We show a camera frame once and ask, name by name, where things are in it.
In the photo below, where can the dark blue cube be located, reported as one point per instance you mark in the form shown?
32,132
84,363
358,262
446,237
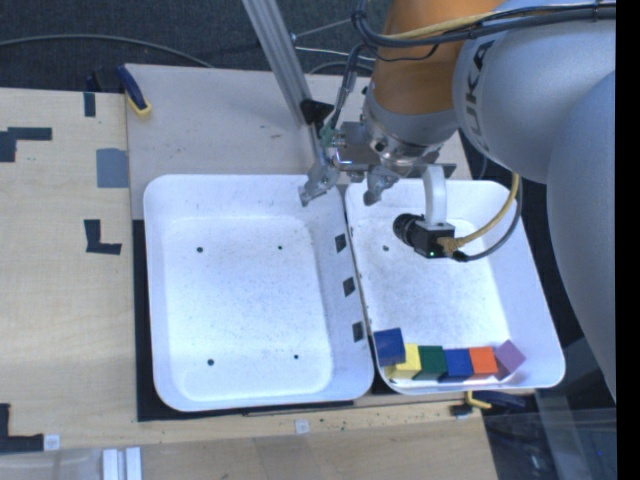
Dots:
390,345

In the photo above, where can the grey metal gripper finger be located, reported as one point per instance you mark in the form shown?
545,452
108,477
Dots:
378,184
316,183

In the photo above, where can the yellow cube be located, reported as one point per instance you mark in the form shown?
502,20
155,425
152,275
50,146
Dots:
411,359

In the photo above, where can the black cylinder on white bracket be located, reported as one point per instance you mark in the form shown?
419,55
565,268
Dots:
425,238

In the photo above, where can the purple cube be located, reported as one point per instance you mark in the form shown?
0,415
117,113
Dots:
510,357

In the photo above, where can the orange cube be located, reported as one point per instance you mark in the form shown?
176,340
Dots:
483,360

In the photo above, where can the pale wood board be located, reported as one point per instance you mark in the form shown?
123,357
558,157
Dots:
215,128

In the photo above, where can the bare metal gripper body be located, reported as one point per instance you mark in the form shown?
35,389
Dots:
360,150

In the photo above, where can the green cube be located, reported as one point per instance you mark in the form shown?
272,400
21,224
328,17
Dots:
431,359

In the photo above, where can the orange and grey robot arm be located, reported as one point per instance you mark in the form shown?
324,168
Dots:
530,108

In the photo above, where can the thin black and white rod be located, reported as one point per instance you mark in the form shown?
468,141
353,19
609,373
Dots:
356,268

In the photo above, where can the white plastic tray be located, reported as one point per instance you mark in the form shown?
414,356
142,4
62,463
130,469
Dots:
240,293
440,298

